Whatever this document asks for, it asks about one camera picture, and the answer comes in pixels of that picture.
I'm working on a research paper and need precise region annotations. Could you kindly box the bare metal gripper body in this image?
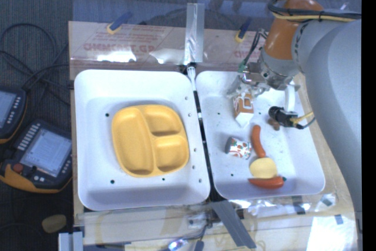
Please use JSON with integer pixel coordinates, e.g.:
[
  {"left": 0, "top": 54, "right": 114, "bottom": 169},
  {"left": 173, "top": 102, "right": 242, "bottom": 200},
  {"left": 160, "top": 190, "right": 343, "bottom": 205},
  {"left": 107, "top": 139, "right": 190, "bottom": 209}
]
[{"left": 240, "top": 61, "right": 301, "bottom": 92}]

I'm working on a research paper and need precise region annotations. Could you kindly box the orange and white carton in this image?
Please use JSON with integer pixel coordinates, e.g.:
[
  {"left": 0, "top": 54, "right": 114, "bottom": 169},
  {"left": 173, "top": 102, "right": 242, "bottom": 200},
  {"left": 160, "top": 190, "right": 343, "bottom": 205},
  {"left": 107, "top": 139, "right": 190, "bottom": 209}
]
[{"left": 232, "top": 91, "right": 255, "bottom": 128}]

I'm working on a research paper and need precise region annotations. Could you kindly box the orange sausage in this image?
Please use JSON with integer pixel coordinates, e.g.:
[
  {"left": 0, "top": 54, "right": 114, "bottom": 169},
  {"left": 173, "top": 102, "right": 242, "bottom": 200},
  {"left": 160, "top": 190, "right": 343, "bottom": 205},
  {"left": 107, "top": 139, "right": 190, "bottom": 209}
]
[{"left": 250, "top": 124, "right": 267, "bottom": 159}]

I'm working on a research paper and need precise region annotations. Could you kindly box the white can with red print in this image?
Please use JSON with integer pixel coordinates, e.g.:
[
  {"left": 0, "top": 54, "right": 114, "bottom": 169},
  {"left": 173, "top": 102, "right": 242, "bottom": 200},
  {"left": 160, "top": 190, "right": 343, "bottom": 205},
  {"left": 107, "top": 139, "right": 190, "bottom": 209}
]
[{"left": 224, "top": 136, "right": 253, "bottom": 160}]

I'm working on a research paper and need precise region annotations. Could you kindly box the yellow toy lemon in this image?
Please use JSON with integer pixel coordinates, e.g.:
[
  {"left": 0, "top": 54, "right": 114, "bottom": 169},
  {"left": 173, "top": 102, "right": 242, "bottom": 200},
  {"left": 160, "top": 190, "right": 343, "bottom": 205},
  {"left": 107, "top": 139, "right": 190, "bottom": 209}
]
[{"left": 249, "top": 156, "right": 278, "bottom": 180}]

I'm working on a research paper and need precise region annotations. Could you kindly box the white plastic tray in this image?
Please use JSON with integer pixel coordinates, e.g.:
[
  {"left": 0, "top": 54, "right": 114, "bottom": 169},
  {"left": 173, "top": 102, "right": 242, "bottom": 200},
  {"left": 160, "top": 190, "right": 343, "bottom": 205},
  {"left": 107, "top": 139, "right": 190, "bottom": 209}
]
[
  {"left": 73, "top": 68, "right": 212, "bottom": 212},
  {"left": 194, "top": 69, "right": 327, "bottom": 201}
]

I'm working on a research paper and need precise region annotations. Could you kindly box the orange carrot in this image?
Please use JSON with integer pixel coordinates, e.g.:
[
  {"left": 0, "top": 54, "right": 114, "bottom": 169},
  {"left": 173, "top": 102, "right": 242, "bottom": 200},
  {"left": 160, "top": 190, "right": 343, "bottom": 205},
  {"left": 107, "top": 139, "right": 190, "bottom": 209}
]
[{"left": 247, "top": 175, "right": 287, "bottom": 190}]

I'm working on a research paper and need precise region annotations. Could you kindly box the yellow divided plate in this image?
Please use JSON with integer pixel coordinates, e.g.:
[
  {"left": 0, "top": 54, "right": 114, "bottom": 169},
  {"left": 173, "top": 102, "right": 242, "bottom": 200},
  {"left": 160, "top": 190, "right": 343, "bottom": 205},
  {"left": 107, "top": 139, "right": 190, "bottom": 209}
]
[{"left": 111, "top": 103, "right": 190, "bottom": 178}]

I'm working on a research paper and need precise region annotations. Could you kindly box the brown cardboard board, red print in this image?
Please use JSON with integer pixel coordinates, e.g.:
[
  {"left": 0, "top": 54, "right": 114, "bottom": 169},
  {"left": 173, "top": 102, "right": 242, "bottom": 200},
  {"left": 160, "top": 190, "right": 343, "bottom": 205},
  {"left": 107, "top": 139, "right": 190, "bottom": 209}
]
[{"left": 68, "top": 20, "right": 358, "bottom": 251}]

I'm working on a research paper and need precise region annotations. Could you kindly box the yellow oval object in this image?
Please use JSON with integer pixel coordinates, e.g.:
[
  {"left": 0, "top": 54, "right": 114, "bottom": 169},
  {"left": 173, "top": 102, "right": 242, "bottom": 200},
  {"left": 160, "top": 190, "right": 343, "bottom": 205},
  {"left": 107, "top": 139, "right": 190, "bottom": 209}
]
[{"left": 41, "top": 213, "right": 68, "bottom": 234}]

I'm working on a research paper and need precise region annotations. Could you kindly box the black cylinder on white bracket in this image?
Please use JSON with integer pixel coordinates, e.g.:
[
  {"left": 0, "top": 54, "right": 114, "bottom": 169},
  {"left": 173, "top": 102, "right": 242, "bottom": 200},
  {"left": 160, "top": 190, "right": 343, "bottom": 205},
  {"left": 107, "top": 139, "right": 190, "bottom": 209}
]
[{"left": 267, "top": 82, "right": 299, "bottom": 129}]

